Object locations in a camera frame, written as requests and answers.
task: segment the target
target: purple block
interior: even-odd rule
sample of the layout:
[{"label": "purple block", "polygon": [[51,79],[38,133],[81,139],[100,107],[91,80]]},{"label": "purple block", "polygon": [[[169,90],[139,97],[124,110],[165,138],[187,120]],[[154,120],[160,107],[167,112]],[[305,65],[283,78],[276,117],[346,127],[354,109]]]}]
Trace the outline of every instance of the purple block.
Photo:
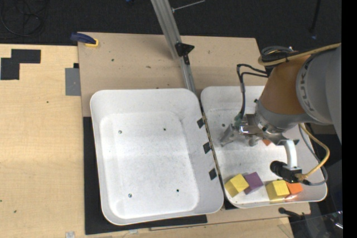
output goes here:
[{"label": "purple block", "polygon": [[244,178],[249,184],[249,187],[244,190],[246,195],[258,190],[259,187],[262,187],[264,185],[257,172],[250,173],[244,176]]}]

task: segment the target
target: cube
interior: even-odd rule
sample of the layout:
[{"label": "cube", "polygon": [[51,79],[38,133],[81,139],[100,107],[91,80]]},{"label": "cube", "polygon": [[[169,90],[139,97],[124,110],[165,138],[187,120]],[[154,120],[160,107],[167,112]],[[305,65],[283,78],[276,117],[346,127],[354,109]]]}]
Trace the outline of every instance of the cube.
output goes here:
[{"label": "cube", "polygon": [[232,197],[244,191],[247,187],[249,187],[249,184],[242,174],[237,174],[224,184],[224,188]]},{"label": "cube", "polygon": [[266,189],[271,201],[283,200],[290,194],[286,181],[282,179],[268,183]]},{"label": "cube", "polygon": [[286,185],[290,192],[290,194],[288,194],[285,197],[286,200],[290,200],[290,199],[296,197],[298,193],[303,191],[302,185],[299,182],[296,182],[296,183],[286,182]]},{"label": "cube", "polygon": [[249,184],[249,187],[247,187],[244,192],[245,194],[249,194],[252,192],[257,191],[260,187],[264,186],[264,183],[260,179],[260,176],[258,175],[257,172],[247,174],[243,176],[247,183]]}]

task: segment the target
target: blue clamp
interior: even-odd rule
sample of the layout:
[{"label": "blue clamp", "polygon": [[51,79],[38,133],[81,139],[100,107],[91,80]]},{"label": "blue clamp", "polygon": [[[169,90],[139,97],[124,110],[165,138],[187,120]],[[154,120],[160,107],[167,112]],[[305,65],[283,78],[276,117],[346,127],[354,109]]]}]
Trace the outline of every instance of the blue clamp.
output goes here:
[{"label": "blue clamp", "polygon": [[81,42],[84,43],[87,47],[97,47],[98,46],[98,40],[94,39],[88,35],[82,34],[82,33],[75,33],[73,32],[71,34],[70,39],[72,41],[76,42]]}]

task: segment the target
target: yellow block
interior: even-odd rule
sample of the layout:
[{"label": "yellow block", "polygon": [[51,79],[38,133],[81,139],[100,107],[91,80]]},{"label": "yellow block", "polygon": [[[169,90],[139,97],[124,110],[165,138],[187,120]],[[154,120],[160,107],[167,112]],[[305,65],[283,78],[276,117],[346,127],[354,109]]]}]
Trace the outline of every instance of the yellow block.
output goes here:
[{"label": "yellow block", "polygon": [[271,201],[283,200],[290,191],[286,185],[286,181],[280,179],[278,181],[270,182],[266,185],[269,199]]},{"label": "yellow block", "polygon": [[249,184],[242,174],[237,174],[235,177],[227,181],[224,184],[224,187],[229,192],[230,196],[234,197],[249,187]]}]

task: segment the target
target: metal bar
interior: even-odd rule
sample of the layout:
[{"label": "metal bar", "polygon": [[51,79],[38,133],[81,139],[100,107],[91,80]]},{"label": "metal bar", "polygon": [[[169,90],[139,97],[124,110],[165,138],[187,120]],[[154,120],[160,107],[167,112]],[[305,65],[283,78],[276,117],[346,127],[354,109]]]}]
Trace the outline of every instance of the metal bar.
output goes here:
[{"label": "metal bar", "polygon": [[177,28],[175,18],[172,14],[171,6],[168,0],[151,0],[154,7],[157,19],[160,23],[162,32],[166,38],[172,58],[174,60],[180,58],[180,65],[182,70],[182,75],[184,77],[184,82],[186,88],[193,91],[196,94],[195,83],[192,77],[190,65],[185,64],[182,57],[179,57],[175,48],[175,44],[181,43],[181,36],[179,29]]}]

